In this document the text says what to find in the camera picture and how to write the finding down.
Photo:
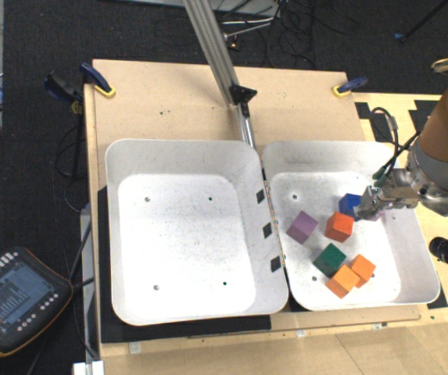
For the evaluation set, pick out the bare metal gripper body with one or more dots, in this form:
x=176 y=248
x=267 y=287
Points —
x=401 y=195

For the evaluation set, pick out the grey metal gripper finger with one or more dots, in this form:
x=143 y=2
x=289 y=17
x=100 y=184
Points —
x=380 y=210
x=364 y=208

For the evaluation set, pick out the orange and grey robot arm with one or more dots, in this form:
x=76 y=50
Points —
x=442 y=131

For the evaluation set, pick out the blue cube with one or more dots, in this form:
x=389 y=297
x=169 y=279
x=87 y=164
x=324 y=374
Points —
x=348 y=204

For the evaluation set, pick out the red-orange cube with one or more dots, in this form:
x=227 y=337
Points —
x=339 y=227

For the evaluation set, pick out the white plastic tray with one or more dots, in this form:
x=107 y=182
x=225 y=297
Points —
x=368 y=240
x=184 y=240

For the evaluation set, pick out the orange cube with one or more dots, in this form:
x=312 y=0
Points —
x=342 y=281
x=363 y=268

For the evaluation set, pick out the green cube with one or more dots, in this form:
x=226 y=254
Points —
x=329 y=260

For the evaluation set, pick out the purple cube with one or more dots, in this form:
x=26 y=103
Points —
x=302 y=228

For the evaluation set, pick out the pale wood board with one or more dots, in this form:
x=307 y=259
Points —
x=176 y=104

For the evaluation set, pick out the black cylinder on white bracket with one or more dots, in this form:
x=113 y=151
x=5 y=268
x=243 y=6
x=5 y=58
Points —
x=447 y=250

